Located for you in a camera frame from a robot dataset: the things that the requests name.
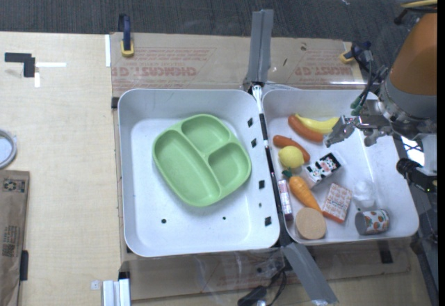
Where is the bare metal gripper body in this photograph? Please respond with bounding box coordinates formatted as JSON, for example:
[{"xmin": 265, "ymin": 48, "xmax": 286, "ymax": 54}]
[{"xmin": 354, "ymin": 98, "xmax": 437, "ymax": 140}]

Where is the yellow banana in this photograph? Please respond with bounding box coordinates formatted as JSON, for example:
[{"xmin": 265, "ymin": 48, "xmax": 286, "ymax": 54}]
[{"xmin": 294, "ymin": 113, "xmax": 341, "ymax": 136}]

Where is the orange sausage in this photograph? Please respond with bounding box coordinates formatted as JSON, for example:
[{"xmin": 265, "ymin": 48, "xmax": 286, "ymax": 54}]
[
  {"xmin": 287, "ymin": 114, "xmax": 325, "ymax": 143},
  {"xmin": 272, "ymin": 134, "xmax": 312, "ymax": 163}
]

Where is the white plastic tray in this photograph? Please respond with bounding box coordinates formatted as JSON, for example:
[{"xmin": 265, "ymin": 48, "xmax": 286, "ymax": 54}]
[
  {"xmin": 117, "ymin": 88, "xmax": 282, "ymax": 259},
  {"xmin": 261, "ymin": 88, "xmax": 421, "ymax": 247}
]

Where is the cow print carton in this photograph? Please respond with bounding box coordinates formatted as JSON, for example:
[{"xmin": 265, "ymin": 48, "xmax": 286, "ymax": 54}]
[{"xmin": 304, "ymin": 152, "xmax": 344, "ymax": 190}]

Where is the yellow lemon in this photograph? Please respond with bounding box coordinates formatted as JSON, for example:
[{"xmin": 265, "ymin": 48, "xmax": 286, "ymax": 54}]
[{"xmin": 277, "ymin": 145, "xmax": 306, "ymax": 170}]

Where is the orange carrot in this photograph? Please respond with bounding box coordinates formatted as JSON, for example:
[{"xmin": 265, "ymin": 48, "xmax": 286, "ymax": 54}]
[{"xmin": 281, "ymin": 168, "xmax": 323, "ymax": 214}]

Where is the orange and white packet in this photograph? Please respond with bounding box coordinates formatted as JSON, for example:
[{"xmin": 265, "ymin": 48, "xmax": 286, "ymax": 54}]
[{"xmin": 321, "ymin": 182, "xmax": 353, "ymax": 225}]

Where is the can with orange fruit print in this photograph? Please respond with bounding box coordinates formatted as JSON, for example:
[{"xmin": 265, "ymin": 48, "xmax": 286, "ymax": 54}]
[{"xmin": 354, "ymin": 209, "xmax": 390, "ymax": 236}]

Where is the round tan biscuit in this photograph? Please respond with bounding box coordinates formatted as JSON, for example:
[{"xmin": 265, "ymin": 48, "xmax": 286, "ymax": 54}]
[{"xmin": 295, "ymin": 207, "xmax": 327, "ymax": 241}]

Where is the green divided plate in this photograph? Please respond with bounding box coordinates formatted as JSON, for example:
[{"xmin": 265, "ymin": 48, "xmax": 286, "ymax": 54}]
[{"xmin": 151, "ymin": 113, "xmax": 253, "ymax": 209}]

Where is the brown cardboard board red print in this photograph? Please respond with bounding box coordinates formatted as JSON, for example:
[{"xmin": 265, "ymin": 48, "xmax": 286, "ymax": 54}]
[{"xmin": 109, "ymin": 31, "xmax": 412, "ymax": 300}]

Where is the grey tape roll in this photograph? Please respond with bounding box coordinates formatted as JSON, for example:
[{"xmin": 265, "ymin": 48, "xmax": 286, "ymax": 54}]
[{"xmin": 0, "ymin": 129, "xmax": 18, "ymax": 170}]

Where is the brown paper bag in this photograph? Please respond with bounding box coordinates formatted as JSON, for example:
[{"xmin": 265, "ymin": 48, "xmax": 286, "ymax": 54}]
[{"xmin": 0, "ymin": 169, "xmax": 31, "ymax": 306}]

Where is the black cylinder on white bracket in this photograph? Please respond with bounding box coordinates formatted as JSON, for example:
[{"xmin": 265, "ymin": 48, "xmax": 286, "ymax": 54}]
[{"xmin": 396, "ymin": 133, "xmax": 438, "ymax": 195}]

